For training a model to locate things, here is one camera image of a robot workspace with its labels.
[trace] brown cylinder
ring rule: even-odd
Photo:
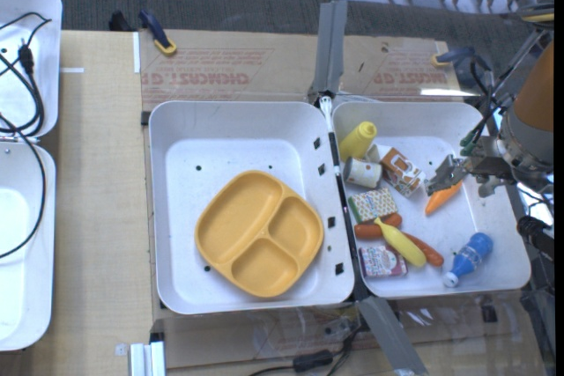
[[[538,58],[525,80],[514,109],[525,124],[554,132],[554,41]]]

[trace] white bottle cap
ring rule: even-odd
[[[458,276],[450,271],[442,277],[442,283],[453,288],[458,285]]]

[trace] wooden surface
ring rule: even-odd
[[[57,167],[53,313],[40,341],[11,364],[0,360],[0,368],[127,375],[129,344],[148,343],[152,325],[133,40],[131,33],[63,32],[61,49],[59,119],[40,144]]]

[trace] blue bottle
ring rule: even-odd
[[[456,287],[458,278],[472,273],[484,257],[492,252],[493,247],[494,242],[485,233],[474,233],[468,243],[456,254],[452,270],[442,277],[442,282],[447,287]]]

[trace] carrot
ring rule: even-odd
[[[399,227],[399,225],[402,224],[402,217],[399,213],[390,213],[382,217],[382,221],[387,225]],[[354,226],[354,235],[360,240],[375,240],[383,236],[382,229],[379,225],[374,223],[373,219],[362,221],[362,223],[358,223]]]
[[[427,206],[425,207],[425,214],[430,215],[439,207],[441,207],[445,202],[448,201],[448,199],[450,199],[460,190],[460,187],[462,187],[462,181],[459,181],[450,188],[435,191],[429,197],[429,201],[427,202]]]
[[[404,232],[404,235],[413,243],[415,243],[415,246],[423,251],[423,254],[427,258],[427,261],[430,265],[433,265],[434,267],[442,266],[442,264],[444,263],[444,258],[439,252],[435,251],[425,241],[420,240],[417,237],[413,237],[413,235],[411,235],[410,233]]]

